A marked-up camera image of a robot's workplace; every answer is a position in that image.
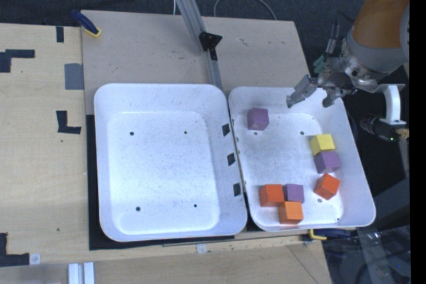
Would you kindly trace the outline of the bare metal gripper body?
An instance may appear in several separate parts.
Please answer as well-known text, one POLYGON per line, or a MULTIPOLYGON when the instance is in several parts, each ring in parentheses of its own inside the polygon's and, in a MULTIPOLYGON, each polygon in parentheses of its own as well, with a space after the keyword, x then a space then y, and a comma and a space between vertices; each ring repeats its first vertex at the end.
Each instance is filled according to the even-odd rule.
POLYGON ((316 60, 317 84, 336 93, 353 93, 356 89, 374 89, 379 73, 363 67, 353 55, 340 54, 332 57, 321 55, 316 60))

